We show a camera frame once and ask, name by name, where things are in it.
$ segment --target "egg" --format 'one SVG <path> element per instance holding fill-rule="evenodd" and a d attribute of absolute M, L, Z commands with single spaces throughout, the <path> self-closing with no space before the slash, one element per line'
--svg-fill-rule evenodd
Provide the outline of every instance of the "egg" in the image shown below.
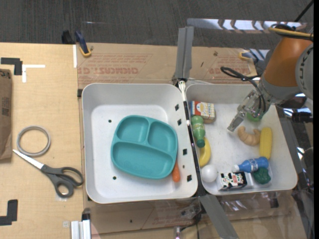
<path fill-rule="evenodd" d="M 205 165 L 201 169 L 201 178 L 204 182 L 213 182 L 218 176 L 217 167 L 214 164 Z"/>

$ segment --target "teal divided plate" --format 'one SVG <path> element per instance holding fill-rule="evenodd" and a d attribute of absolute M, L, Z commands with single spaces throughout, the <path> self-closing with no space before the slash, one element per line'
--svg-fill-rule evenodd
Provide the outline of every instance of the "teal divided plate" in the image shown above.
<path fill-rule="evenodd" d="M 120 170 L 148 179 L 162 179 L 173 170 L 177 155 L 177 134 L 157 119 L 131 115 L 118 124 L 111 160 Z"/>

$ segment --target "ring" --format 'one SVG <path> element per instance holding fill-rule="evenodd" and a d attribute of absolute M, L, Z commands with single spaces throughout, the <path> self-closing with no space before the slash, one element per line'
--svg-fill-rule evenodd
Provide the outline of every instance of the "ring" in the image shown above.
<path fill-rule="evenodd" d="M 21 137 L 24 135 L 24 133 L 26 133 L 26 132 L 28 132 L 30 130 L 39 130 L 39 131 L 41 131 L 41 132 L 43 132 L 45 134 L 48 142 L 46 144 L 46 147 L 43 150 L 41 150 L 39 152 L 36 152 L 36 153 L 30 153 L 30 152 L 27 152 L 24 149 L 22 149 L 22 147 L 20 146 Z M 41 156 L 41 155 L 43 155 L 44 153 L 46 153 L 48 151 L 50 145 L 51 145 L 51 137 L 50 137 L 48 131 L 45 128 L 43 128 L 41 126 L 38 126 L 38 125 L 31 125 L 31 126 L 25 127 L 24 129 L 22 129 L 20 131 L 20 133 L 18 134 L 17 139 L 16 139 L 16 146 L 17 146 L 18 150 L 21 153 L 23 153 L 23 154 L 25 154 L 27 156 L 33 156 L 33 157 Z"/>

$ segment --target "croissant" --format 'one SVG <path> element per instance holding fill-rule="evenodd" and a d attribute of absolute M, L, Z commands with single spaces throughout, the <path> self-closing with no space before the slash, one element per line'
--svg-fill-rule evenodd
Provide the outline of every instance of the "croissant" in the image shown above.
<path fill-rule="evenodd" d="M 245 131 L 245 127 L 242 125 L 238 128 L 237 134 L 239 139 L 241 139 L 245 144 L 250 146 L 255 146 L 260 141 L 260 131 L 258 129 L 253 129 L 255 134 L 250 134 Z"/>

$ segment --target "black scissors handle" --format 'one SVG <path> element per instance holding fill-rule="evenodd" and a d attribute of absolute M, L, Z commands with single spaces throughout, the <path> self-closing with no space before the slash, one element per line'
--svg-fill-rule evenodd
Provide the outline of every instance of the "black scissors handle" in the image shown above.
<path fill-rule="evenodd" d="M 52 181 L 55 191 L 58 196 L 62 198 L 70 197 L 73 195 L 74 187 L 80 186 L 83 184 L 84 179 L 79 170 L 73 167 L 61 167 L 61 168 L 52 168 L 47 165 L 43 165 L 41 171 L 45 173 L 50 180 Z M 71 175 L 65 174 L 65 172 L 75 173 L 80 180 L 74 179 Z M 60 186 L 67 188 L 68 192 L 63 193 L 60 191 Z"/>

